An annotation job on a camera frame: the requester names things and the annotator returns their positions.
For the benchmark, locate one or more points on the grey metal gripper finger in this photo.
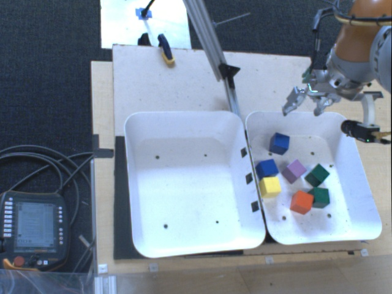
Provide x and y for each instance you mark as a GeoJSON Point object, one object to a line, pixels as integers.
{"type": "Point", "coordinates": [323, 104]}
{"type": "Point", "coordinates": [294, 99]}

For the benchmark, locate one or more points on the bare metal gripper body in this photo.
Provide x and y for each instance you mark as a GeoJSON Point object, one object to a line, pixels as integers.
{"type": "Point", "coordinates": [332, 84]}

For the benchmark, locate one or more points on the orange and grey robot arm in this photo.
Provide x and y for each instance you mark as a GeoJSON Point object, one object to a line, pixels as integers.
{"type": "Point", "coordinates": [361, 32]}

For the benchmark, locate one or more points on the blue cube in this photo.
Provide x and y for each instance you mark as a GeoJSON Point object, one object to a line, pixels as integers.
{"type": "Point", "coordinates": [266, 168]}
{"type": "Point", "coordinates": [279, 143]}

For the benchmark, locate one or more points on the green cube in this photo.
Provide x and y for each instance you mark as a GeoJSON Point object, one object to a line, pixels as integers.
{"type": "Point", "coordinates": [321, 197]}
{"type": "Point", "coordinates": [317, 175]}

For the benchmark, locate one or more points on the purple cube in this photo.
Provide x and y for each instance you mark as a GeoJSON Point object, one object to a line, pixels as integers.
{"type": "Point", "coordinates": [294, 171]}

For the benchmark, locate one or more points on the yellow cube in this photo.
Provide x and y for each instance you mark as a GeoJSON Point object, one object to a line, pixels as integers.
{"type": "Point", "coordinates": [270, 187]}

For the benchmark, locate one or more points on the white plastic tray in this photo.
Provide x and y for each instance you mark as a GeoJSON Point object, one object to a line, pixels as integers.
{"type": "Point", "coordinates": [352, 194]}
{"type": "Point", "coordinates": [183, 188]}

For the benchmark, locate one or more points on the orange cube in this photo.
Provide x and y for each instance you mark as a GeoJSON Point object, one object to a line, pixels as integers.
{"type": "Point", "coordinates": [301, 202]}

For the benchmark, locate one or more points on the pale flat board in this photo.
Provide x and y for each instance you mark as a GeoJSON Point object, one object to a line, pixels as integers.
{"type": "Point", "coordinates": [171, 87]}

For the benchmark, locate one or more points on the black cylinder on white bracket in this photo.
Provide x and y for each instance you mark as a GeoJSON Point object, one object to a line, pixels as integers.
{"type": "Point", "coordinates": [356, 130]}

